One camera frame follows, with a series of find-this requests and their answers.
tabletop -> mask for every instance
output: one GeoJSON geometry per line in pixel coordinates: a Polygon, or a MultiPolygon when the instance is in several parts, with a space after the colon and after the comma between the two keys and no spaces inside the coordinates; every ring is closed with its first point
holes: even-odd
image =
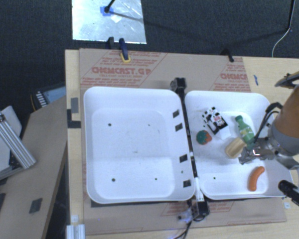
{"type": "MultiPolygon", "coordinates": [[[[80,60],[78,50],[67,50],[66,60],[66,85],[67,85],[67,109],[71,109],[73,98],[80,97],[80,60]]],[[[270,103],[280,102],[284,104],[292,90],[275,88],[274,84],[286,73],[299,71],[299,59],[283,58],[259,58],[242,57],[250,90],[267,97],[270,103]]],[[[80,121],[80,107],[77,112],[71,114],[72,121],[80,121]]],[[[75,126],[68,128],[68,160],[69,160],[69,187],[70,187],[70,215],[71,225],[84,223],[83,190],[82,190],[82,150],[81,129],[75,126]]],[[[295,184],[298,181],[297,174],[292,176],[295,184]]],[[[187,238],[298,238],[299,239],[299,207],[284,199],[283,203],[289,203],[291,208],[286,209],[287,222],[271,224],[253,224],[243,226],[225,226],[210,228],[190,229],[187,238]]],[[[172,239],[177,237],[183,230],[164,230],[152,232],[134,232],[122,234],[107,234],[86,236],[89,239],[172,239]]]]}

bottle cap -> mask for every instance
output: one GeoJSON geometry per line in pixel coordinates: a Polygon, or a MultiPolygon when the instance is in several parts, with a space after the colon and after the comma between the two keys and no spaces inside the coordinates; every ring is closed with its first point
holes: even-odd
{"type": "Polygon", "coordinates": [[[243,117],[241,115],[238,115],[237,117],[235,117],[235,121],[238,121],[238,120],[242,120],[243,117]]]}

blue clamp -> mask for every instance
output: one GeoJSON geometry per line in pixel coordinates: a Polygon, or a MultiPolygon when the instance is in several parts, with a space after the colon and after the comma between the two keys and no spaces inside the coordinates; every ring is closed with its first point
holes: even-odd
{"type": "Polygon", "coordinates": [[[131,58],[129,56],[128,48],[127,48],[123,38],[120,38],[119,44],[120,44],[120,49],[122,51],[122,53],[120,54],[121,59],[123,60],[124,63],[129,63],[131,61],[131,58]]]}

wooden table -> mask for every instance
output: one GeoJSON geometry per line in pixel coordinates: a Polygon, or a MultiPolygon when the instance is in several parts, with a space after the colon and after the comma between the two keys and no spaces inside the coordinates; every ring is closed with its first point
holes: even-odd
{"type": "MultiPolygon", "coordinates": [[[[66,82],[67,82],[67,109],[71,109],[71,98],[80,96],[80,72],[79,51],[67,50],[66,82]]],[[[291,90],[275,88],[274,84],[286,73],[294,73],[299,70],[299,59],[256,58],[243,57],[252,92],[266,96],[269,102],[284,104],[291,90]]],[[[81,120],[80,109],[72,114],[72,120],[81,120]]],[[[68,129],[68,159],[69,159],[69,187],[70,187],[70,215],[71,224],[84,223],[83,196],[82,196],[82,158],[81,158],[81,129],[68,129]]],[[[203,229],[190,229],[187,238],[190,239],[254,239],[254,238],[297,238],[299,239],[299,207],[291,203],[290,199],[284,200],[290,203],[291,208],[286,210],[287,222],[261,225],[227,226],[203,229]]],[[[87,236],[89,239],[163,239],[174,238],[182,231],[166,230],[141,233],[125,233],[87,236]]]]}
{"type": "Polygon", "coordinates": [[[0,239],[45,239],[66,157],[65,97],[32,113],[22,139],[36,163],[0,186],[0,239]],[[40,203],[30,213],[32,202],[40,203]]]}

white cable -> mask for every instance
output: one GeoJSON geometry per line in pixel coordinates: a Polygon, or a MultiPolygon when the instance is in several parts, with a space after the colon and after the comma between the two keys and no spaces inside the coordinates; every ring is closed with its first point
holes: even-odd
{"type": "Polygon", "coordinates": [[[291,28],[288,28],[288,30],[286,31],[286,33],[278,40],[278,42],[276,42],[276,44],[274,45],[273,50],[271,52],[271,56],[272,57],[274,57],[274,51],[275,51],[276,46],[278,45],[278,43],[280,43],[280,41],[282,39],[284,39],[284,37],[290,32],[290,30],[291,30],[291,28]]]}
{"type": "Polygon", "coordinates": [[[290,17],[290,27],[288,28],[288,30],[286,31],[286,33],[278,40],[278,42],[275,43],[274,47],[273,47],[273,50],[271,52],[271,56],[274,57],[274,51],[275,51],[275,48],[276,46],[278,45],[278,43],[285,38],[285,36],[290,32],[291,30],[291,22],[292,22],[292,19],[293,19],[293,15],[294,15],[294,10],[295,10],[295,4],[296,4],[296,0],[294,0],[294,5],[293,5],[293,10],[291,12],[291,17],[290,17]]]}

